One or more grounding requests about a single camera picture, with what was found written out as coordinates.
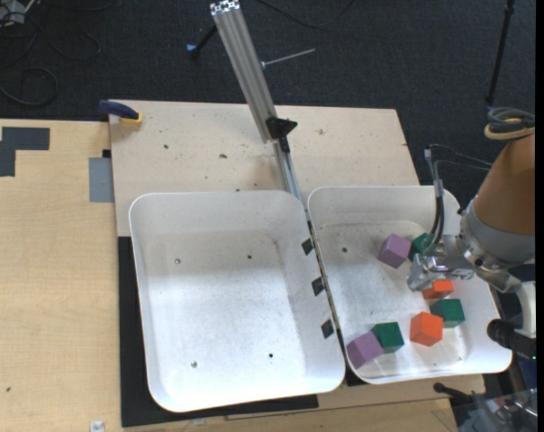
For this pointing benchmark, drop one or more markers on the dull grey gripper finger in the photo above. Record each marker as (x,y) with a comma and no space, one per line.
(434,277)
(415,278)

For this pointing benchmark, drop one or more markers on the purple cube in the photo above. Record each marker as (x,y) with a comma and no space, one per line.
(364,350)
(393,251)

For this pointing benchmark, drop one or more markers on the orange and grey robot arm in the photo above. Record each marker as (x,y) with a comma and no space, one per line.
(506,187)

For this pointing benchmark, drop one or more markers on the orange cube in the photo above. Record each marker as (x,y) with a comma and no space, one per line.
(426,329)
(443,290)

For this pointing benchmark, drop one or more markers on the pale wood board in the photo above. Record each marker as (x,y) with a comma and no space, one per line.
(200,151)

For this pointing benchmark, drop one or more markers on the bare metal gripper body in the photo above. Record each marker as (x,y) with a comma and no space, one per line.
(461,261)

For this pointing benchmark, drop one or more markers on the white plastic tray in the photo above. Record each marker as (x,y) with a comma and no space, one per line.
(366,286)
(227,304)

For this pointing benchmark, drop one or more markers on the black cylinder on white bracket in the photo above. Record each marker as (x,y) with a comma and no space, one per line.
(515,331)

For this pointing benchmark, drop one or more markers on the green cube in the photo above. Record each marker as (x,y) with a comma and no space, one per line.
(389,335)
(448,312)
(418,245)

